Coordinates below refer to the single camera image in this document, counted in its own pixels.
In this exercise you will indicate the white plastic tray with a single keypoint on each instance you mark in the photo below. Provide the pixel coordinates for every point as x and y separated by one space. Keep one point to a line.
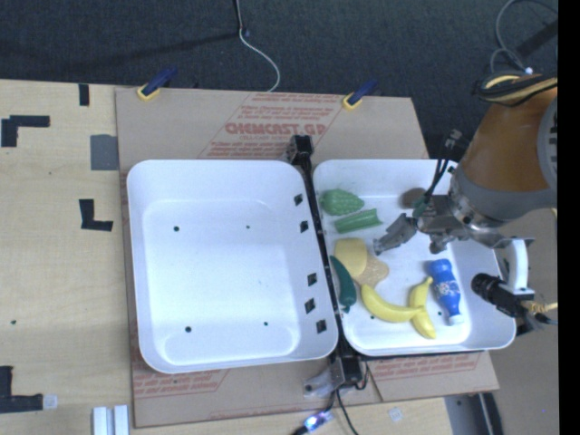
217 270
408 265

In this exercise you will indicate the green toy grapes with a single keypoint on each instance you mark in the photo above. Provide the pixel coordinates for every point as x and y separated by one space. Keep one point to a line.
340 203

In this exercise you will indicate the yellow toy lemon slice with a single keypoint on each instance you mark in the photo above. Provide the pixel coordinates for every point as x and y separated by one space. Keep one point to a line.
352 254

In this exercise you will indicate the thin black rod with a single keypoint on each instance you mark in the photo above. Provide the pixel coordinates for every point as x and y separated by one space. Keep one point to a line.
322 252

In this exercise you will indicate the blue plastic bottle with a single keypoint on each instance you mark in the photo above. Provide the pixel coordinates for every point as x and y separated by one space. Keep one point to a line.
446 286

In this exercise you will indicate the brown cardboard board red print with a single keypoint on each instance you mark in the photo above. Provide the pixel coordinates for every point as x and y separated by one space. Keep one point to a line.
190 125

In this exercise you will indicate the yellow banana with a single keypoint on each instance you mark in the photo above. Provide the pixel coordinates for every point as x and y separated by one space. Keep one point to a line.
385 310
422 320

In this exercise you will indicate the tan toy biscuit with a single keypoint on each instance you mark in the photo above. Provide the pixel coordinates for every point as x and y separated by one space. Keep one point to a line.
375 272

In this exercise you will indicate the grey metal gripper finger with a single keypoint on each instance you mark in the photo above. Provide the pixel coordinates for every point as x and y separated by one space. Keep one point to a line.
389 243
401 224

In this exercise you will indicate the brown round toy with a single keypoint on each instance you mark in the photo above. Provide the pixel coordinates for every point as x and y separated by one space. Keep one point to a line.
410 196

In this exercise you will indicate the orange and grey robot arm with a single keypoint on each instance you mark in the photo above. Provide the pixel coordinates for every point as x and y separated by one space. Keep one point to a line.
503 152

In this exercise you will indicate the black cylinder on white bracket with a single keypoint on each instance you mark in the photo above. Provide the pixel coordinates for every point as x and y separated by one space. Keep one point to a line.
512 279

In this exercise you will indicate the dark green toy pepper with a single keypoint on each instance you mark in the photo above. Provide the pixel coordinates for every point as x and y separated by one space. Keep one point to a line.
345 286

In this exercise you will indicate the green toy celery stick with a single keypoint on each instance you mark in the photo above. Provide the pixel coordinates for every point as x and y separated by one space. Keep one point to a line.
358 221

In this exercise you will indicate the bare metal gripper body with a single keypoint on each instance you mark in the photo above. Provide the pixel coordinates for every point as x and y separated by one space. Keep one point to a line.
441 225

